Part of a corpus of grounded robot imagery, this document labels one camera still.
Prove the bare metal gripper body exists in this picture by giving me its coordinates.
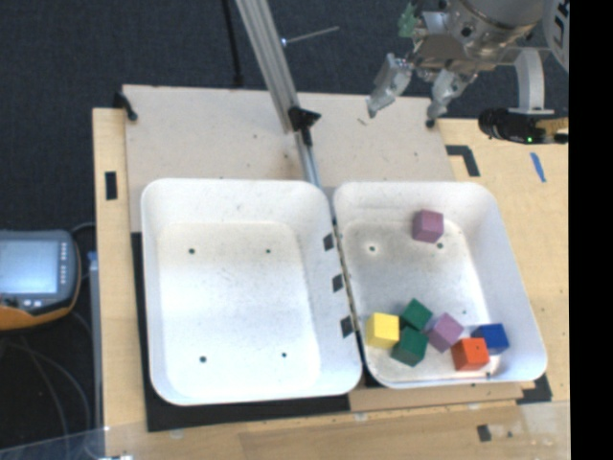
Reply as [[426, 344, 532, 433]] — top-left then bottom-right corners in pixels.
[[411, 0, 534, 74]]

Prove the purple cube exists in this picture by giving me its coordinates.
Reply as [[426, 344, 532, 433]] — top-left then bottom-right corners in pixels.
[[426, 311, 465, 354], [412, 209, 445, 244]]

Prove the white plastic tray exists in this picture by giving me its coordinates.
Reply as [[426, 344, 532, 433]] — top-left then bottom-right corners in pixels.
[[139, 176, 364, 407], [330, 180, 549, 390]]

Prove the pale flat board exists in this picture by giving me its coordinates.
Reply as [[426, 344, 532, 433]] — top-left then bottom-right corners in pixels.
[[121, 83, 457, 233]]

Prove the green cube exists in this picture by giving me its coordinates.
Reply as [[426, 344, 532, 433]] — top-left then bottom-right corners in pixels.
[[389, 327, 429, 368], [399, 297, 434, 332]]

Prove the yellow cube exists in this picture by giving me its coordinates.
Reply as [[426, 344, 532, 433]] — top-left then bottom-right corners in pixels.
[[365, 311, 401, 351]]

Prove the blue cube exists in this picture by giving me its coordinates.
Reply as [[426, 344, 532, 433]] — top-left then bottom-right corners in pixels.
[[470, 322, 511, 356]]

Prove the orange cube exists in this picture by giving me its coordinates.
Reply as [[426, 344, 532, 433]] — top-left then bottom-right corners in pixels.
[[450, 336, 491, 372]]

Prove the black cylinder on white bracket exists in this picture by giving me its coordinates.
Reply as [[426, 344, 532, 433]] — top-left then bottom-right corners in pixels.
[[478, 48, 570, 146]]

